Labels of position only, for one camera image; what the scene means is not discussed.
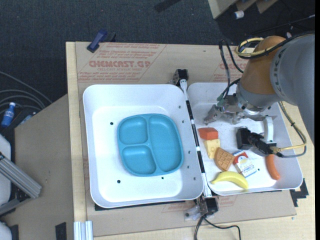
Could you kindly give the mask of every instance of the blue bottle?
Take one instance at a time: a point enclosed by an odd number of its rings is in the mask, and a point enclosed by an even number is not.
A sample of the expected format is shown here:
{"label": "blue bottle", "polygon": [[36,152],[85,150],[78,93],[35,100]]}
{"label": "blue bottle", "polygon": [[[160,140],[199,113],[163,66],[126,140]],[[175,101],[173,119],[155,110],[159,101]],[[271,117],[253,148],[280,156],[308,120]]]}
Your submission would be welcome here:
{"label": "blue bottle", "polygon": [[4,112],[1,127],[7,128],[11,124],[15,116],[15,106],[16,104],[14,102],[10,102],[9,108]]}

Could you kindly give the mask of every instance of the yellow cheese block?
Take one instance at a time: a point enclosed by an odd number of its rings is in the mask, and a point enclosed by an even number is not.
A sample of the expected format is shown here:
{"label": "yellow cheese block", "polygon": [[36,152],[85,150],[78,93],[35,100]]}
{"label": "yellow cheese block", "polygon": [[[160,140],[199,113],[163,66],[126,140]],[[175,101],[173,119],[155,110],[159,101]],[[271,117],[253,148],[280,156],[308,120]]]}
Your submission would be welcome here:
{"label": "yellow cheese block", "polygon": [[217,148],[220,148],[220,139],[209,139],[204,141],[206,152],[210,159],[215,158]]}

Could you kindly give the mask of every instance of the toy banana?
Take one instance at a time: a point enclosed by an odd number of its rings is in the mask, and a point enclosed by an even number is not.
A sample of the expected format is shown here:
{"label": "toy banana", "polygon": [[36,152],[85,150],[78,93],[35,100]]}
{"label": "toy banana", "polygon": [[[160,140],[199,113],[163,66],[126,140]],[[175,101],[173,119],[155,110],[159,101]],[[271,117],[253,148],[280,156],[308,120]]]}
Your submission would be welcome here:
{"label": "toy banana", "polygon": [[215,184],[217,182],[233,182],[243,189],[248,189],[249,187],[247,179],[240,173],[237,173],[235,171],[220,172],[215,180],[211,181],[212,184]]}

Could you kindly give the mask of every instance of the black carpet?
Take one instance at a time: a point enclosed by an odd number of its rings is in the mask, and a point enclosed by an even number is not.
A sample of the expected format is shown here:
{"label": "black carpet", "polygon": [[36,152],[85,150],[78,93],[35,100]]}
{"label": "black carpet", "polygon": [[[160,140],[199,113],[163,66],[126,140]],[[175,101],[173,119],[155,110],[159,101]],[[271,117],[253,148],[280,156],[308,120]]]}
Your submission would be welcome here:
{"label": "black carpet", "polygon": [[[92,41],[106,29],[121,43],[237,45],[315,14],[315,0],[279,0],[262,14],[254,4],[238,20],[235,5],[213,19],[208,0],[0,0],[0,8],[0,72],[55,101],[67,93],[67,41]],[[315,18],[258,35],[306,30],[315,30]],[[0,74],[0,91],[9,89],[28,90]],[[0,93],[0,106],[7,96]]]}

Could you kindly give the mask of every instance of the blue plate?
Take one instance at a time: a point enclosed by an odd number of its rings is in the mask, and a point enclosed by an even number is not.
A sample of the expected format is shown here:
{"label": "blue plate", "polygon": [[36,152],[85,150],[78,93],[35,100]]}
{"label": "blue plate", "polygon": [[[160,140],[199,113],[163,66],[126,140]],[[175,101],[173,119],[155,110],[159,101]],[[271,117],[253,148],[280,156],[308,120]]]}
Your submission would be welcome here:
{"label": "blue plate", "polygon": [[117,141],[124,167],[137,176],[173,173],[184,161],[177,126],[163,114],[123,119],[117,128]]}

